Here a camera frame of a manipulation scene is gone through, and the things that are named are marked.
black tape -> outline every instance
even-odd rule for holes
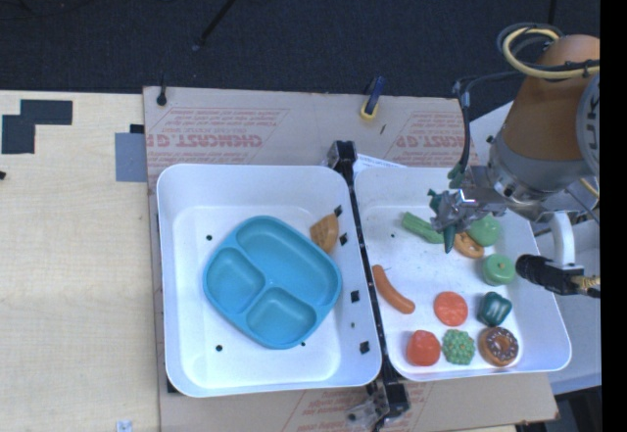
[[[2,153],[34,154],[37,124],[72,125],[72,101],[22,99],[19,115],[2,116]]]

toy donut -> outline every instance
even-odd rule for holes
[[[466,232],[455,234],[453,246],[460,253],[469,258],[482,258],[485,253],[483,246],[477,244]]]
[[[505,366],[518,355],[518,340],[504,327],[489,327],[479,335],[479,353],[487,362],[495,366]]]

white plastic tray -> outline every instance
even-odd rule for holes
[[[425,220],[435,216],[427,192],[448,189],[448,172],[446,168],[368,168],[356,177],[355,192],[370,264],[381,264],[390,282],[415,302],[415,311],[404,314],[379,297],[391,364],[414,381],[564,368],[570,361],[571,347],[553,293],[519,276],[509,285],[490,286],[483,280],[479,260],[466,258],[455,249],[446,254],[443,244],[430,244],[402,227],[405,211]],[[539,254],[527,220],[507,212],[499,221],[500,238],[486,248],[485,256],[501,253],[515,262],[520,255]],[[450,328],[433,311],[433,301],[442,291],[455,291],[466,299],[468,319],[457,329],[467,331],[475,341],[486,327],[476,319],[483,295],[496,291],[512,301],[512,312],[502,326],[519,341],[519,355],[513,364],[496,368],[478,351],[470,365],[452,364],[444,355],[432,366],[408,362],[406,347],[413,331],[431,331],[442,341]]]
[[[179,164],[159,177],[157,201],[166,370],[177,390],[202,398],[361,386],[377,376],[381,349],[350,195],[340,174],[314,166]],[[211,305],[203,292],[205,264],[239,223],[274,216],[309,236],[310,226],[338,206],[340,235],[346,233],[347,241],[338,242],[330,256],[340,268],[342,290],[303,344],[266,348]]]

cardboard sheet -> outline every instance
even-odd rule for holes
[[[360,117],[365,96],[251,90],[144,89],[148,188],[155,286],[161,422],[168,431],[358,432],[348,408],[365,388],[259,393],[193,399],[169,392],[164,364],[163,298],[155,186],[177,163],[321,165],[334,141],[354,141],[358,153],[416,167],[452,167],[463,127],[458,101],[381,96],[373,120]],[[476,162],[471,148],[472,163]],[[393,432],[439,431],[554,419],[545,374],[407,382],[410,410],[387,423]]]

toy green pepper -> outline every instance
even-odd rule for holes
[[[499,240],[501,224],[492,215],[485,215],[473,221],[466,229],[466,233],[477,244],[487,248]]]
[[[477,318],[490,327],[500,325],[511,312],[511,301],[490,291],[481,299]]]

